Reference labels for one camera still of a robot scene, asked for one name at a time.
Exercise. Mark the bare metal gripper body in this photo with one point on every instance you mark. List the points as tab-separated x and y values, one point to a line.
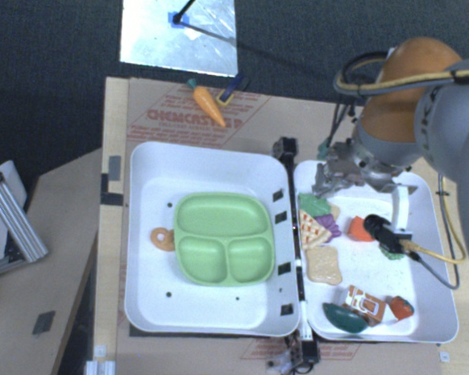
375	173

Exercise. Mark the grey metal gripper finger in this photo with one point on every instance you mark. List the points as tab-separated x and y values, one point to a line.
336	186
319	181

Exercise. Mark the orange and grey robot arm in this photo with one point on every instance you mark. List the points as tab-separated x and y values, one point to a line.
457	131

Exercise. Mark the green lettuce leaf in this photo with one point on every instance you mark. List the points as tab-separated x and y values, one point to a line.
313	205

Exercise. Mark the purple grapes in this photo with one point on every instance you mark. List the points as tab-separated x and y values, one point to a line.
330	226

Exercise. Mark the orange block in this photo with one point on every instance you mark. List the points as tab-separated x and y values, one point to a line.
358	231

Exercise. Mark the lattice pie slice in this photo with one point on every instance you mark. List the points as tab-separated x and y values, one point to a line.
311	231

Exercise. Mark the thin black and white rod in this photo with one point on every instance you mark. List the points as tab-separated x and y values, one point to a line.
296	228

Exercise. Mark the tan bread slice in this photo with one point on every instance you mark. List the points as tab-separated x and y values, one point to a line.
324	266

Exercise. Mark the brown cardboard board red print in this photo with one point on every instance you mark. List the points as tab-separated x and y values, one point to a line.
238	142

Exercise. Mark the white plastic tray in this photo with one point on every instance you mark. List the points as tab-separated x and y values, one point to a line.
373	270
149	289

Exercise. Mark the green divided plate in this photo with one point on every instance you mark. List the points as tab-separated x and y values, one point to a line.
222	234

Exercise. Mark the orange and white carton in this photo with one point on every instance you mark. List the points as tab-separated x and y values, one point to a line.
364	304

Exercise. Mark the dark green avocado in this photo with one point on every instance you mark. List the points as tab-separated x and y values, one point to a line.
343	318

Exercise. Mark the orange tomato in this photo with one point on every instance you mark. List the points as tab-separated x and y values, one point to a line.
402	308

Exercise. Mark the orange carrot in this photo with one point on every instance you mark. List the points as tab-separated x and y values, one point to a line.
207	101

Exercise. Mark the orange pretzel biscuit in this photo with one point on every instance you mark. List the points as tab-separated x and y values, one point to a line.
159	241

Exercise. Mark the black cylinder on white bracket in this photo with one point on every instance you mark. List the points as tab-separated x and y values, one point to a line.
388	233

